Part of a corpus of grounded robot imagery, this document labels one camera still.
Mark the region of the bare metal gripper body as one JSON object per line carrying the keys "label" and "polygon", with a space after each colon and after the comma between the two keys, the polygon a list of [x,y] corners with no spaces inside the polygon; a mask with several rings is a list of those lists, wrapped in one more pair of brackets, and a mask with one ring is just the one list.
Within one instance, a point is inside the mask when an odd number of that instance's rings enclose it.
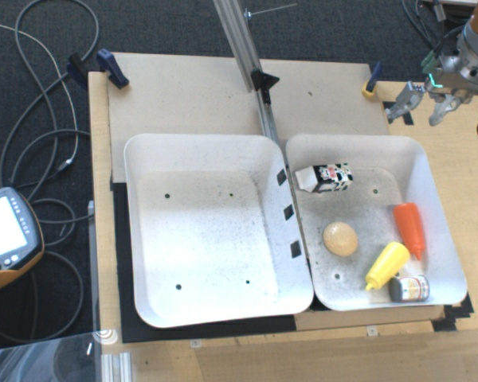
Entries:
{"label": "bare metal gripper body", "polygon": [[425,67],[425,87],[429,92],[478,94],[478,56],[474,53],[440,55]]}

